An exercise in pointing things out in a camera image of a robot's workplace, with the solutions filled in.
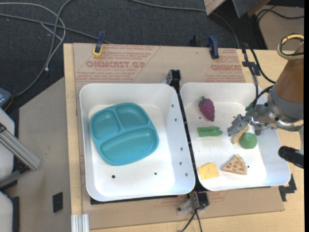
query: table surface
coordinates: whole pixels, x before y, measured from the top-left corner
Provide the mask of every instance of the table surface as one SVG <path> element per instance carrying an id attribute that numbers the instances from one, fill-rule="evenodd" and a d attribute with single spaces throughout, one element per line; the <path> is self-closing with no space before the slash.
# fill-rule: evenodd
<path id="1" fill-rule="evenodd" d="M 286 60 L 279 58 L 276 51 L 273 50 L 255 50 L 260 65 L 263 67 L 264 73 L 272 79 L 276 80 L 282 72 Z M 243 61 L 243 54 L 237 49 L 239 61 Z M 70 195 L 71 195 L 71 214 L 81 215 L 82 193 L 81 193 L 81 176 L 80 176 L 80 159 L 78 151 L 78 126 L 76 118 L 76 96 L 75 96 L 75 74 L 74 74 L 74 58 L 73 45 L 64 44 L 64 70 L 65 70 L 65 86 L 66 86 L 66 104 L 67 104 L 67 123 L 68 123 L 68 150 L 70 165 Z M 245 81 L 252 83 L 251 74 L 248 69 L 243 68 Z M 259 76 L 259 86 L 266 88 L 269 82 Z M 282 145 L 288 145 L 294 148 L 300 148 L 300 137 L 298 133 L 290 133 L 278 130 L 278 135 Z M 241 216 L 207 218 L 201 220 L 201 226 L 204 231 L 208 232 L 272 232 L 289 231 L 301 232 L 305 231 L 305 214 L 304 214 L 304 170 L 293 164 L 290 164 L 290 170 L 293 174 L 297 190 L 293 194 L 287 194 L 287 202 L 284 202 L 285 210 L 282 212 L 250 214 Z M 166 222 L 157 224 L 137 225 L 129 227 L 109 228 L 91 230 L 94 232 L 141 232 L 141 231 L 180 231 L 187 221 Z M 186 231 L 199 231 L 199 225 L 194 219 Z"/>

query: toy food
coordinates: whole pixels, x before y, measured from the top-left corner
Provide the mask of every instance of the toy food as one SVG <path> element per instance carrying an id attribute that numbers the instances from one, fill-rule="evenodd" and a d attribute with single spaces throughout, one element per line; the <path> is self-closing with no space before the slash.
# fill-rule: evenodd
<path id="1" fill-rule="evenodd" d="M 245 134 L 247 131 L 249 130 L 249 126 L 246 126 L 244 129 L 242 129 L 241 131 L 237 132 L 234 134 L 233 138 L 232 138 L 232 144 L 237 143 L 241 137 L 243 136 L 243 134 Z"/>
<path id="2" fill-rule="evenodd" d="M 222 134 L 220 127 L 217 126 L 198 127 L 197 132 L 200 137 L 220 136 Z"/>
<path id="3" fill-rule="evenodd" d="M 251 132 L 246 132 L 240 139 L 240 145 L 245 149 L 253 149 L 257 145 L 256 135 Z"/>
<path id="4" fill-rule="evenodd" d="M 215 162 L 198 167 L 197 170 L 202 180 L 215 178 L 220 175 Z"/>
<path id="5" fill-rule="evenodd" d="M 210 121 L 214 121 L 214 105 L 210 99 L 205 99 L 202 97 L 202 100 L 198 104 L 199 110 Z"/>
<path id="6" fill-rule="evenodd" d="M 222 171 L 231 172 L 235 174 L 247 174 L 247 166 L 243 159 L 236 155 L 223 169 Z"/>

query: toy pizza slice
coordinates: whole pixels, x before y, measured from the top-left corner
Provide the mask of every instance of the toy pizza slice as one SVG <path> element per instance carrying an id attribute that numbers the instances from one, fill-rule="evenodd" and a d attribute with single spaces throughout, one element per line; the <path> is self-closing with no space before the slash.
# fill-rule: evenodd
<path id="1" fill-rule="evenodd" d="M 247 166 L 243 159 L 236 155 L 223 169 L 222 171 L 227 171 L 235 174 L 247 174 Z"/>

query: black floor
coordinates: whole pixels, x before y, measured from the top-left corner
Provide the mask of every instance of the black floor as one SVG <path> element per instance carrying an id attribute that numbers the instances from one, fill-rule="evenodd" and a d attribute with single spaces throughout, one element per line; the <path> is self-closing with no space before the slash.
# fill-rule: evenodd
<path id="1" fill-rule="evenodd" d="M 0 0 L 39 4 L 58 13 L 68 0 Z M 140 0 L 172 7 L 204 9 L 203 0 Z M 304 0 L 272 0 L 268 4 L 304 8 Z M 32 5 L 0 4 L 0 13 L 15 15 L 48 23 L 56 17 L 43 8 Z M 237 48 L 230 27 L 239 44 L 247 42 L 254 49 L 265 49 L 254 16 L 237 17 L 232 0 L 223 3 L 214 14 L 203 12 L 155 8 L 127 0 L 72 0 L 64 7 L 60 17 L 70 29 L 97 37 L 100 30 L 107 33 L 106 40 L 115 44 L 146 44 L 188 46 L 197 36 L 200 46 L 215 35 L 219 47 Z M 0 15 L 0 87 L 14 96 L 25 90 L 38 76 L 46 63 L 52 34 L 41 24 Z M 95 43 L 96 39 L 67 31 L 65 43 Z M 63 77 L 62 46 L 53 55 L 49 71 L 43 72 L 35 84 L 14 98 L 7 109 L 10 114 L 51 84 Z"/>

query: blue plate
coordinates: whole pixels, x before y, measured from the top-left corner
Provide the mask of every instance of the blue plate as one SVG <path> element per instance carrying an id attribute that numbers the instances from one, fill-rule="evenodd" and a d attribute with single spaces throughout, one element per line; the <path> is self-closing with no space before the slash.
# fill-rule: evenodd
<path id="1" fill-rule="evenodd" d="M 156 129 L 146 112 L 134 103 L 122 103 L 95 113 L 90 120 L 93 141 L 111 165 L 138 161 L 159 144 Z"/>

